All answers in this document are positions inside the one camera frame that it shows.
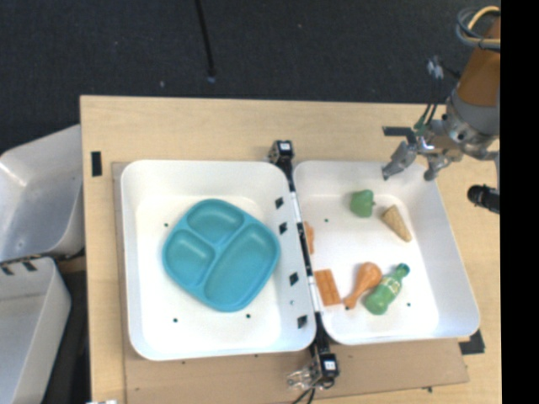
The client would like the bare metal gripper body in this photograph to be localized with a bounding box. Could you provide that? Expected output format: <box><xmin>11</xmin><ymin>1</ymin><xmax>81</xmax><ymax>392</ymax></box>
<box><xmin>415</xmin><ymin>117</ymin><xmax>501</xmax><ymax>162</ymax></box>

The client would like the green toy pepper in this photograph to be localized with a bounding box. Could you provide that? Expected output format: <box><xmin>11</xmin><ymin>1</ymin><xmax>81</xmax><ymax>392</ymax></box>
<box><xmin>350</xmin><ymin>189</ymin><xmax>377</xmax><ymax>218</ymax></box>

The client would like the tan toy ice cream cone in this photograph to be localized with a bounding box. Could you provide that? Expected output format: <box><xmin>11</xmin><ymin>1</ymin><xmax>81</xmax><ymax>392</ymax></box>
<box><xmin>381</xmin><ymin>204</ymin><xmax>414</xmax><ymax>244</ymax></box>

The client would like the white plastic tray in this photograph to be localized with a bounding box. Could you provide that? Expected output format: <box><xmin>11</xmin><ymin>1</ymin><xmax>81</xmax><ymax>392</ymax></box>
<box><xmin>120</xmin><ymin>159</ymin><xmax>318</xmax><ymax>362</ymax></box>
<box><xmin>292</xmin><ymin>159</ymin><xmax>482</xmax><ymax>347</ymax></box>

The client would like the orange flat toy strip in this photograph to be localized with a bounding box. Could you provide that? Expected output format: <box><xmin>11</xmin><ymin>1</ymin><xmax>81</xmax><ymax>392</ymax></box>
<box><xmin>302</xmin><ymin>221</ymin><xmax>317</xmax><ymax>257</ymax></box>

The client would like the orange toy chicken drumstick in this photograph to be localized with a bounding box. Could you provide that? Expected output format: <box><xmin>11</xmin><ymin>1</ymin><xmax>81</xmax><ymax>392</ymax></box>
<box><xmin>342</xmin><ymin>261</ymin><xmax>384</xmax><ymax>311</ymax></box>

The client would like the thin black and white rod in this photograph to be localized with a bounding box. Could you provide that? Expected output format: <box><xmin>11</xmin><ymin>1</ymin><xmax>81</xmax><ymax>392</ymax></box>
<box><xmin>284</xmin><ymin>162</ymin><xmax>326</xmax><ymax>349</ymax></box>

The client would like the green toy bottle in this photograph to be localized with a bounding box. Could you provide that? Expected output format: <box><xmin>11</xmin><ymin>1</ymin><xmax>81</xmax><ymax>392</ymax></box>
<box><xmin>363</xmin><ymin>263</ymin><xmax>411</xmax><ymax>316</ymax></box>

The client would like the orange toy cracker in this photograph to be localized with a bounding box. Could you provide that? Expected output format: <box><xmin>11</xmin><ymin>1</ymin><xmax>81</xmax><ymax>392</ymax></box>
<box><xmin>312</xmin><ymin>268</ymin><xmax>343</xmax><ymax>308</ymax></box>

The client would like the blue divided plate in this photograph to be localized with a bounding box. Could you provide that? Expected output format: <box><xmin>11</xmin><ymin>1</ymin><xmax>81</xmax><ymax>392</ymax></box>
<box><xmin>161</xmin><ymin>198</ymin><xmax>282</xmax><ymax>314</ymax></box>

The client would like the black block with thin wires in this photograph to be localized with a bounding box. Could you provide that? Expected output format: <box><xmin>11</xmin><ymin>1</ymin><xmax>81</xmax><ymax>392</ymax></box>
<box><xmin>310</xmin><ymin>346</ymin><xmax>339</xmax><ymax>385</ymax></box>
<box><xmin>268</xmin><ymin>139</ymin><xmax>295</xmax><ymax>166</ymax></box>

